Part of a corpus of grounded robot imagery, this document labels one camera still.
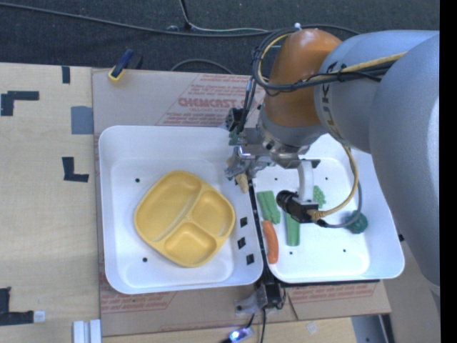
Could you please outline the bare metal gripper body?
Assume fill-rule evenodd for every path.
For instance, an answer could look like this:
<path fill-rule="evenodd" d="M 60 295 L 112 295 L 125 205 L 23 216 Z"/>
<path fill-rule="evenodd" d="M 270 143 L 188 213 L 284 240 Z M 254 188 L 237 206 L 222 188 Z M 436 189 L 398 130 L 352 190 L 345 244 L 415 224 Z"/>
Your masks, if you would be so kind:
<path fill-rule="evenodd" d="M 233 131 L 233 157 L 245 159 L 247 167 L 252 159 L 264 159 L 268 166 L 278 165 L 284 169 L 296 168 L 310 144 L 283 144 L 268 131 L 257 128 L 244 128 Z"/>

